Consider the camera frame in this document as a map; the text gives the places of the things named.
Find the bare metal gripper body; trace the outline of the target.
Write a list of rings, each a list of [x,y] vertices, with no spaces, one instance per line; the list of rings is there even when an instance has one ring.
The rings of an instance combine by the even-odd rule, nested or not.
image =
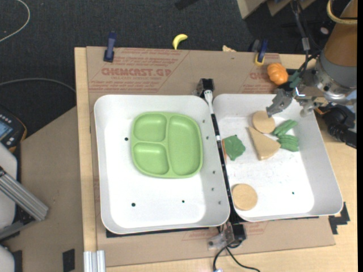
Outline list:
[[[325,71],[323,68],[308,69],[302,82],[295,88],[296,100],[317,104],[335,103],[353,105],[356,103],[356,74],[353,67],[338,67]]]

